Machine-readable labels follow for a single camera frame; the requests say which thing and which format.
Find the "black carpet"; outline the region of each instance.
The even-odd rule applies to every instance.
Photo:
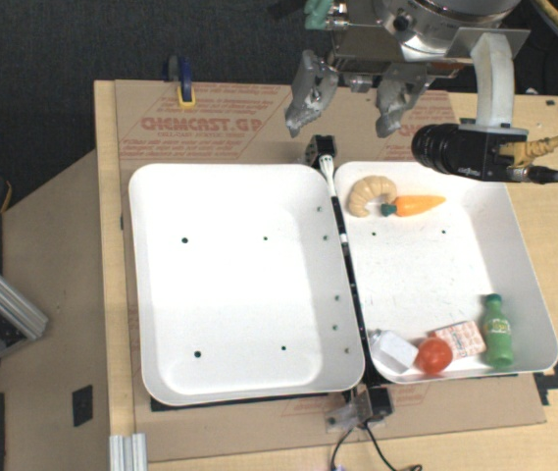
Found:
[[[160,79],[171,54],[198,81],[289,84],[324,32],[283,0],[0,0],[0,174],[13,204],[94,148],[93,82]],[[558,7],[558,0],[551,0]],[[532,35],[516,59],[517,91],[558,95],[558,38],[529,2],[507,18]],[[474,73],[435,88],[475,89]]]

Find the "toy bottle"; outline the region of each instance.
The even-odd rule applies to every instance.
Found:
[[[501,296],[493,293],[485,299],[485,315],[482,320],[483,339],[487,345],[485,361],[494,368],[505,368],[514,362],[512,352],[512,329],[501,311]]]

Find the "red tomato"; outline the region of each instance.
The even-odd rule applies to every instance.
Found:
[[[441,372],[453,361],[453,351],[443,339],[429,337],[418,346],[416,366],[430,375]]]

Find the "empty white tray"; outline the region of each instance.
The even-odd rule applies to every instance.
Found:
[[[327,185],[296,165],[150,164],[129,185],[144,384],[173,406],[354,387]]]
[[[388,177],[399,195],[443,195],[446,201],[401,218],[384,217],[380,200],[373,200],[371,214],[357,218],[348,212],[348,197],[369,175]],[[375,360],[384,377],[415,383],[538,372],[555,364],[555,332],[503,183],[443,175],[417,163],[350,162],[337,170],[335,186],[369,331],[392,330],[418,344],[434,329],[479,322],[489,293],[501,294],[511,322],[515,361],[507,370],[471,356],[432,377],[415,367],[399,374]]]

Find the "toy carrot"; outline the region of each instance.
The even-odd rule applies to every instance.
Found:
[[[391,204],[382,204],[384,216],[396,213],[398,216],[412,216],[429,211],[446,200],[441,195],[400,195]]]

